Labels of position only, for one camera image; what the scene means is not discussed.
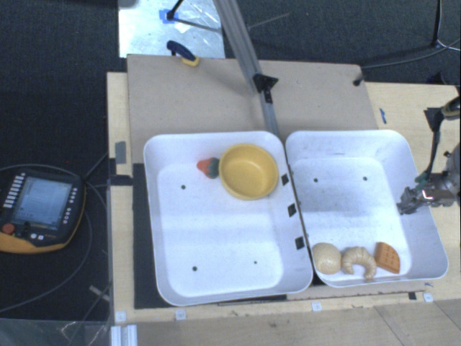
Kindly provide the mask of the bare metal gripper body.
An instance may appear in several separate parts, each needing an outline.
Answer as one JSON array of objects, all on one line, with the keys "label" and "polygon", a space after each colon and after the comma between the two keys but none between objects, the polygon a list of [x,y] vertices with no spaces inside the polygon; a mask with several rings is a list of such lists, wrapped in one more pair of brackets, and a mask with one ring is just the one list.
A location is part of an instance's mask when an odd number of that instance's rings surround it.
[{"label": "bare metal gripper body", "polygon": [[424,201],[433,206],[460,204],[460,151],[447,151],[445,156],[445,168],[432,174],[422,190]]}]

